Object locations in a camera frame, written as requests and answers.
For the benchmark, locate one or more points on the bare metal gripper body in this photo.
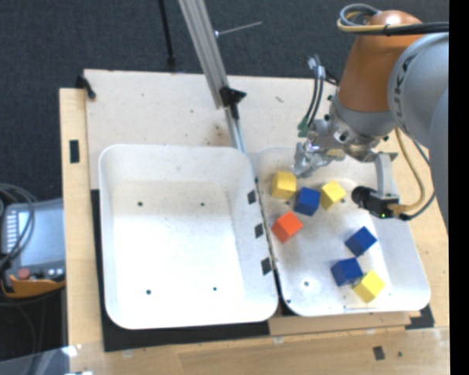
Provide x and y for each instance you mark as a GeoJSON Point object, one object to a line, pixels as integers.
{"type": "Point", "coordinates": [336, 139]}

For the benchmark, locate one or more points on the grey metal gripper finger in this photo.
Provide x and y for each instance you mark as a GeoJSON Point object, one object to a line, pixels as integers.
{"type": "Point", "coordinates": [317, 163]}
{"type": "Point", "coordinates": [301, 159]}

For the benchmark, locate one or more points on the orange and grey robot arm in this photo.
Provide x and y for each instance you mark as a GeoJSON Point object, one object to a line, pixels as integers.
{"type": "Point", "coordinates": [375, 68]}

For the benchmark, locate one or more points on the yellow cube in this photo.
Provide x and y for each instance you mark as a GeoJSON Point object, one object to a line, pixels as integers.
{"type": "Point", "coordinates": [283, 185]}
{"type": "Point", "coordinates": [332, 194]}
{"type": "Point", "coordinates": [369, 286]}

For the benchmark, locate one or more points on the blue cube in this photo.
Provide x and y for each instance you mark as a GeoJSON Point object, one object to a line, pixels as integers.
{"type": "Point", "coordinates": [346, 272]}
{"type": "Point", "coordinates": [360, 241]}
{"type": "Point", "coordinates": [307, 201]}

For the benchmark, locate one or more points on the orange cube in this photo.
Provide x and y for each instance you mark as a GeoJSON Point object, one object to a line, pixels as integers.
{"type": "Point", "coordinates": [286, 227]}

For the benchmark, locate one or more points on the thin black and white rod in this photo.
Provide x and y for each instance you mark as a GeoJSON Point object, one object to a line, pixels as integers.
{"type": "Point", "coordinates": [266, 229]}

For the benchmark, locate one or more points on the white plastic tray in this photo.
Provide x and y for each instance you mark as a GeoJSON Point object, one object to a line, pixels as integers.
{"type": "Point", "coordinates": [172, 240]}
{"type": "Point", "coordinates": [320, 248]}

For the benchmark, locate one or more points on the pale flat board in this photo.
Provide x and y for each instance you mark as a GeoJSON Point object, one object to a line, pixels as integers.
{"type": "Point", "coordinates": [152, 108]}

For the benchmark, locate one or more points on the black cylinder on white bracket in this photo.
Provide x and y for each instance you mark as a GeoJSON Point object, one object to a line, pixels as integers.
{"type": "Point", "coordinates": [377, 201]}

